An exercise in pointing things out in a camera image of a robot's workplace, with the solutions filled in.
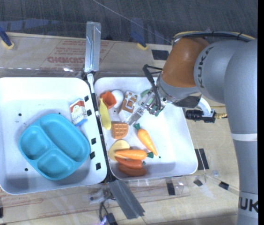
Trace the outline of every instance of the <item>carrot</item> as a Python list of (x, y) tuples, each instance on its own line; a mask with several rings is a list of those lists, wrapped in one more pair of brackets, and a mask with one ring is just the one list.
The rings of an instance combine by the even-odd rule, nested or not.
[(141, 142), (145, 145), (147, 149), (149, 149), (151, 152), (154, 153), (155, 156), (157, 156), (157, 150), (149, 133), (146, 130), (140, 128), (139, 123), (135, 124), (134, 127), (138, 130), (137, 136), (141, 140)]
[(133, 149), (133, 150), (117, 150), (115, 151), (115, 156), (121, 155), (126, 158), (134, 159), (134, 160), (143, 160), (146, 157), (153, 158), (154, 155), (152, 152), (146, 153), (141, 149)]
[(132, 169), (129, 167), (126, 167), (125, 165), (119, 164), (118, 165), (119, 171), (122, 173), (130, 176), (130, 177), (139, 177), (139, 176), (144, 176), (147, 173), (147, 170), (145, 168), (140, 168), (140, 169)]
[(115, 159), (122, 165), (125, 165), (126, 167), (132, 168), (132, 169), (140, 169), (142, 168), (142, 165), (146, 164), (145, 161), (141, 160), (126, 160), (122, 159), (120, 157), (115, 157)]

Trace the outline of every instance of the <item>dark background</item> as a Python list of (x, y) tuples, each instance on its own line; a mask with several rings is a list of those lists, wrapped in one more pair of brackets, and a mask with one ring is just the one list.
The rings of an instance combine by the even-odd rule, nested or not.
[(182, 31), (234, 31), (257, 38), (258, 0), (0, 0), (5, 31), (85, 38), (100, 22), (102, 39), (169, 45)]

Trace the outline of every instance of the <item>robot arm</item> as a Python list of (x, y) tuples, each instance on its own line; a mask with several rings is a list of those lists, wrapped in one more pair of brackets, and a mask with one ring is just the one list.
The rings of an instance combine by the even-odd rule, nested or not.
[[(209, 44), (207, 36), (231, 39)], [(177, 34), (156, 85), (151, 83), (138, 116), (145, 109), (156, 116), (172, 103), (201, 109), (188, 110), (188, 119), (214, 122), (215, 111), (201, 95), (226, 105), (240, 176), (237, 225), (257, 225), (257, 39), (229, 32)]]

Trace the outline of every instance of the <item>orange waffle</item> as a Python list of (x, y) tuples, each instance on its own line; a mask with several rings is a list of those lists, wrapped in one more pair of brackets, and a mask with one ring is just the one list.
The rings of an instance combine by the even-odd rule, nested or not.
[(128, 128), (127, 123), (113, 122), (111, 124), (113, 138), (120, 139), (125, 137), (128, 133)]

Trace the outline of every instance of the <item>egg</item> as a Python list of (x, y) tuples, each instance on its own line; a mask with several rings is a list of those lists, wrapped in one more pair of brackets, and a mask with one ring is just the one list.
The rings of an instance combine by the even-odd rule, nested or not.
[(122, 104), (122, 102), (124, 100), (124, 94), (120, 90), (113, 90), (111, 93), (112, 93), (112, 95), (114, 96), (114, 98), (115, 98), (115, 100), (117, 102), (114, 105), (114, 107), (118, 108)]

